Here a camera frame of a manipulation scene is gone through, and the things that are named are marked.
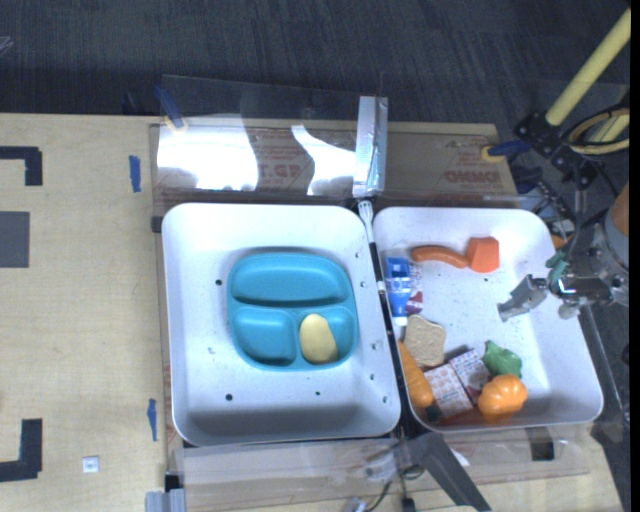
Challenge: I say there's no orange pumpkin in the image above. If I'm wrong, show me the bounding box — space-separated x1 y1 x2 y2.
475 373 529 418

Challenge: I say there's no red and white packet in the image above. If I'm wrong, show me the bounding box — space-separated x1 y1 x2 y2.
406 262 426 316

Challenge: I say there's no brown cardboard board red print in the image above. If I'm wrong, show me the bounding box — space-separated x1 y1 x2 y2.
149 122 591 501

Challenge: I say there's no yellow potato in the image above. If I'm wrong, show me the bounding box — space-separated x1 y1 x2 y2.
298 312 340 365

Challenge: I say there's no orange and white carton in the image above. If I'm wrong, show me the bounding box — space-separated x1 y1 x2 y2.
447 348 492 404
423 363 475 421

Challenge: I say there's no orange carrot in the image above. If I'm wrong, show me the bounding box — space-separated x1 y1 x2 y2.
396 340 444 422

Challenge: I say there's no green leafy vegetable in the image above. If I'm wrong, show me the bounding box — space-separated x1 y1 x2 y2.
481 340 524 380

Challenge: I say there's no brown bread slice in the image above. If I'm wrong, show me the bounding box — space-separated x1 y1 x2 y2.
402 314 448 369

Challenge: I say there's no orange block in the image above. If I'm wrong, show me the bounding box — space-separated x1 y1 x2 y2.
466 235 501 275

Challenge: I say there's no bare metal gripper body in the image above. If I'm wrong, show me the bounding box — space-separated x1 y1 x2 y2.
545 243 630 308

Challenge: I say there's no blue and white bottle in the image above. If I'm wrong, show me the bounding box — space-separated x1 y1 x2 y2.
383 256 414 327

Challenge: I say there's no blue divided plate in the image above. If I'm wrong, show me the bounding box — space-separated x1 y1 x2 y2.
225 251 358 373

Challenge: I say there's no orange sausage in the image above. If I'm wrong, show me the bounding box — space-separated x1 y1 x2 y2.
410 244 471 270

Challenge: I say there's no white plastic tray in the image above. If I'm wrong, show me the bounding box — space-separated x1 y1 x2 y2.
371 205 605 434
160 201 403 448

